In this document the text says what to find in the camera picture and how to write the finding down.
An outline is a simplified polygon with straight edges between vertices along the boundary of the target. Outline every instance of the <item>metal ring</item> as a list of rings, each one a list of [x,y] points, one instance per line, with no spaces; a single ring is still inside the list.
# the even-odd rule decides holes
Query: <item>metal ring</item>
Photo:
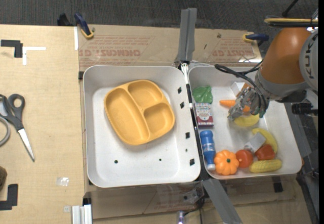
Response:
[[[10,127],[9,127],[9,123],[6,121],[6,119],[0,117],[0,121],[6,126],[7,128],[7,133],[5,135],[5,137],[0,141],[0,147],[7,142],[7,140],[10,137]]]

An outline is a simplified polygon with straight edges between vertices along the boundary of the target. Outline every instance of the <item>black scissors handle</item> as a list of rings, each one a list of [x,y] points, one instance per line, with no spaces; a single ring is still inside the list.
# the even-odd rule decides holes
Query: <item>black scissors handle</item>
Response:
[[[15,106],[14,104],[16,99],[21,100],[21,105],[19,107]],[[7,115],[0,113],[0,116],[12,123],[16,130],[23,129],[24,125],[22,124],[22,111],[25,107],[24,97],[19,94],[13,94],[9,96],[9,98],[4,95],[0,95],[0,100],[3,101],[5,110],[7,112]]]

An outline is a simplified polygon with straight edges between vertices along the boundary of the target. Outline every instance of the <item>carrot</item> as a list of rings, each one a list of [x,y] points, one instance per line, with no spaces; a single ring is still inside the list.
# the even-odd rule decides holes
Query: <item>carrot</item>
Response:
[[[226,106],[226,107],[232,107],[232,106],[235,105],[235,100],[220,100],[219,103],[221,105]],[[243,111],[244,112],[249,112],[249,110],[250,110],[249,106],[245,105],[244,108],[243,108]]]

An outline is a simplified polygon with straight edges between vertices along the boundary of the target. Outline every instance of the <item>white tray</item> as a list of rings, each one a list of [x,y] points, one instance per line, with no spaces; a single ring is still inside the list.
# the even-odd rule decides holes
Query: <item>white tray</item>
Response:
[[[104,97],[114,87],[138,80],[155,82],[175,114],[170,132],[147,144],[132,146],[114,132]],[[102,188],[185,183],[197,179],[200,162],[186,83],[174,67],[93,66],[84,73],[87,171]]]
[[[235,71],[245,71],[249,68],[236,67],[232,69]],[[248,74],[248,77],[251,79],[254,79],[254,76],[255,72]],[[235,95],[230,87],[234,82],[244,82],[243,79],[237,78],[232,74],[223,73],[214,67],[198,66],[189,71],[189,82],[191,90],[198,86],[209,85],[212,87],[214,127],[210,128],[210,130],[214,134],[216,152],[227,149],[235,153],[237,150],[242,149],[244,144],[253,137],[251,130],[261,127],[271,132],[275,137],[278,143],[276,158],[282,160],[282,168],[273,172],[251,173],[248,168],[241,168],[234,175],[220,175],[215,171],[207,170],[210,176],[226,180],[254,176],[295,174],[301,169],[301,155],[284,104],[271,101],[267,112],[256,125],[240,127],[227,119],[228,108],[221,106],[219,100],[235,99]]]

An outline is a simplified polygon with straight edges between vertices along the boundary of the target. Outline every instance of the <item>table surface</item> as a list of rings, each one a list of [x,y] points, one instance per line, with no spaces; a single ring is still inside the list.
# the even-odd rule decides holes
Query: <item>table surface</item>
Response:
[[[0,222],[71,223],[65,207],[82,205],[85,194],[79,55],[74,27],[0,25],[0,32],[0,39],[20,40],[24,47],[46,48],[27,51],[27,64],[23,65],[21,58],[14,58],[14,48],[0,47],[0,93],[25,97],[23,123],[35,155],[32,162],[12,128],[9,140],[0,147],[0,166],[8,173],[0,201],[7,199],[8,185],[18,184],[18,205],[0,211]],[[57,182],[61,177],[68,178],[67,186]],[[293,200],[237,205],[242,221],[311,223],[300,186],[294,177],[287,182]],[[212,205],[207,205],[203,212],[204,220],[221,223]],[[170,223],[175,216],[166,213],[94,222]],[[199,211],[189,217],[190,223],[199,223]]]

